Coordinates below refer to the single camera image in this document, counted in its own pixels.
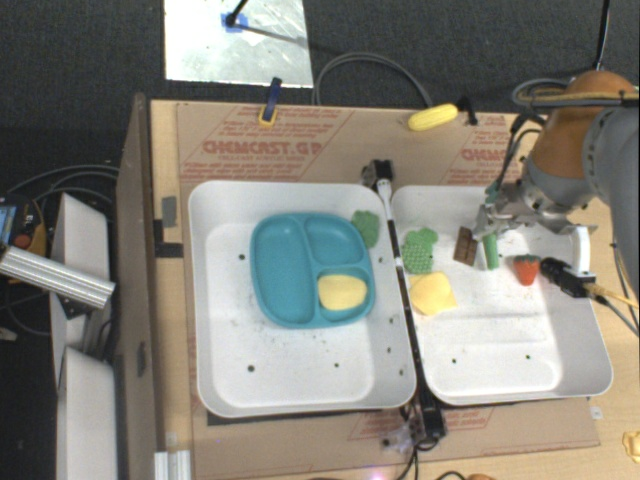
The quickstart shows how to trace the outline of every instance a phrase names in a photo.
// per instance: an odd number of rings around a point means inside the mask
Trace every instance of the red strawberry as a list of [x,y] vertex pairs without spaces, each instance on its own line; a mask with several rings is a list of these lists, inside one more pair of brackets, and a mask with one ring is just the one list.
[[513,258],[513,270],[523,286],[531,286],[540,271],[540,258],[532,254],[522,254]]

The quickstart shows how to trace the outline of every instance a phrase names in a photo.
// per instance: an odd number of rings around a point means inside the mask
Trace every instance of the white plastic tray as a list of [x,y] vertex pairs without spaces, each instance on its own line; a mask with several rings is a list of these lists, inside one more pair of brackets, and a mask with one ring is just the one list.
[[571,263],[569,236],[520,227],[498,240],[500,267],[453,260],[460,226],[474,227],[482,188],[404,187],[393,197],[400,243],[411,230],[439,234],[434,271],[444,272],[458,302],[433,317],[414,312],[427,383],[453,405],[597,395],[612,381],[600,329],[588,299],[572,299],[538,275],[522,286],[509,267],[519,254]]
[[[251,283],[251,233],[264,218],[325,212],[380,217],[369,250],[376,291],[362,320],[289,329],[260,311]],[[416,387],[402,299],[378,196],[359,185],[211,181],[189,199],[197,375],[202,402],[236,418],[399,407]]]

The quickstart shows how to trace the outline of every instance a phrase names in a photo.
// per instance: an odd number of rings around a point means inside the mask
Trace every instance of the metal plate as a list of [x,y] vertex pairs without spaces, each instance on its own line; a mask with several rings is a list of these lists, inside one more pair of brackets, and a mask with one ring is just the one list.
[[312,87],[302,0],[249,0],[243,29],[223,17],[240,0],[164,0],[165,75],[169,80]]

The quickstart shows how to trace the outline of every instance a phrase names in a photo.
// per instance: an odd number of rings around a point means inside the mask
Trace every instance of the cardboard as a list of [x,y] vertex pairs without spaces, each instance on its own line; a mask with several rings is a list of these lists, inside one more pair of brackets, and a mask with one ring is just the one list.
[[[256,124],[258,108],[246,104],[152,102],[152,161],[150,165],[143,161],[141,168],[152,169],[153,214],[162,223],[161,245],[183,244],[183,202],[189,190],[205,179],[357,183],[363,166],[374,158],[384,158],[394,162],[396,189],[408,184],[486,185],[502,163],[507,127],[513,118],[481,114],[480,126],[474,128],[466,125],[461,115],[452,123],[416,133],[404,126],[410,111],[282,107],[276,126],[262,129]],[[516,172],[512,169],[509,176]],[[594,215],[606,215],[602,205],[594,206]],[[165,218],[163,211],[172,207],[176,215]],[[606,218],[600,217],[600,221],[606,226]],[[608,237],[598,244],[605,253],[606,240]],[[183,251],[188,251],[187,244],[183,245]],[[595,265],[599,258],[595,251],[593,257]],[[194,478],[308,479],[312,472],[362,467],[374,469],[366,470],[366,474],[346,471],[340,477],[368,478],[375,471],[395,478],[403,469],[408,455],[385,449],[382,443],[384,436],[402,424],[397,410],[210,424],[212,419],[199,402],[193,383],[195,342],[188,310],[191,294],[188,282],[185,284],[189,279],[188,262],[179,256],[160,255],[153,269],[150,289],[155,305],[149,326],[153,329],[156,393],[155,398],[147,393],[148,401],[158,404],[157,428],[162,429],[158,449],[191,450]],[[613,340],[612,362],[616,368],[622,364],[625,379],[634,378],[634,371],[637,377],[637,365],[632,364],[625,349],[630,333],[608,312],[598,316],[613,328],[605,336]],[[622,385],[627,395],[637,391],[637,379],[633,383],[623,381]],[[620,457],[624,450],[616,448],[617,434],[622,435],[621,428],[639,426],[640,421],[632,396],[621,395],[615,388],[614,384],[612,395],[598,397],[606,418],[610,418],[599,422],[603,438],[600,448],[592,448],[599,438],[589,403],[578,398],[447,410],[448,436],[432,452],[422,454],[421,460],[449,461],[433,464],[430,476],[436,476],[435,468],[442,472],[457,469],[459,463],[450,462],[452,459],[500,455],[499,459],[466,460],[464,464],[487,474],[494,471],[493,476],[498,478],[500,474],[502,478],[546,478],[558,464],[570,468],[569,476],[576,476],[575,470],[583,478],[599,478],[605,473],[628,477],[631,470]],[[150,408],[140,405],[142,399],[129,396],[127,414],[141,409],[148,413]],[[614,412],[620,416],[612,418]],[[130,431],[133,419],[129,418]],[[136,436],[142,439],[141,432]],[[152,447],[152,441],[153,437],[146,438],[145,444],[138,446]],[[538,454],[534,464],[520,455],[569,448],[584,451]],[[591,464],[587,457],[593,458]],[[565,466],[563,459],[570,465]],[[131,477],[152,478],[143,474]]]

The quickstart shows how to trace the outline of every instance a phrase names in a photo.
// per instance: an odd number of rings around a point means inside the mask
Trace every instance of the yellow sponge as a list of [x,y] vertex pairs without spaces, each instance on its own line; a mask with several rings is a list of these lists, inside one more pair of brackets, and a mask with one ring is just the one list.
[[362,304],[367,285],[362,279],[345,275],[328,275],[318,279],[320,304],[331,311],[343,311]]
[[449,279],[442,272],[431,272],[409,278],[411,303],[425,315],[435,315],[455,308],[458,303],[453,296]]

